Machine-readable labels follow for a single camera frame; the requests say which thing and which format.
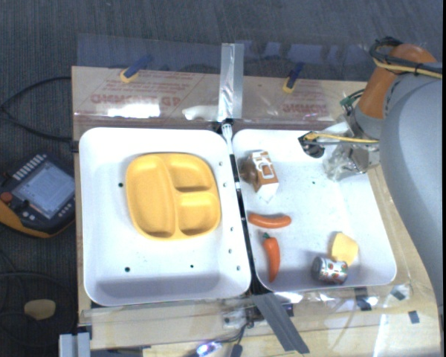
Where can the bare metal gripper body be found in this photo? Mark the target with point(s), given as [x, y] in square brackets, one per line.
[361, 154]

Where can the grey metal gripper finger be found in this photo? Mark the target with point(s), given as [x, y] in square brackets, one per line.
[332, 167]
[353, 167]

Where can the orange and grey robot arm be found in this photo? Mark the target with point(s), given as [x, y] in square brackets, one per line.
[409, 154]

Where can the white plastic tray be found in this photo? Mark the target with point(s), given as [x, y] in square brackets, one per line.
[104, 206]
[319, 214]

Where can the brown and white carton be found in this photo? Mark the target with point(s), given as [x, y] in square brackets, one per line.
[266, 173]

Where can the yellow cheese wedge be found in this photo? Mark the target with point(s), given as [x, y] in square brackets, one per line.
[343, 247]

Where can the orange toy sausage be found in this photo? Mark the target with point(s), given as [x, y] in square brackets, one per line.
[269, 220]

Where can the brown toy doughnut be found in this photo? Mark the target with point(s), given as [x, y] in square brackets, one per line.
[245, 169]

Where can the silver can with red print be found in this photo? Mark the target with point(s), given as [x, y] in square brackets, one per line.
[329, 270]

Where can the orange toy carrot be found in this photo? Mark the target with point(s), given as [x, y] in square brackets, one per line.
[273, 257]

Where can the yellow divided plate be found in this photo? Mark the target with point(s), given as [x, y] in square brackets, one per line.
[152, 195]

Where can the brown cardboard board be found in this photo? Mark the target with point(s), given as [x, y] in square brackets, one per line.
[96, 95]

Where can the pale yellow oval toy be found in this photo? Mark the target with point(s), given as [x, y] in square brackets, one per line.
[39, 308]

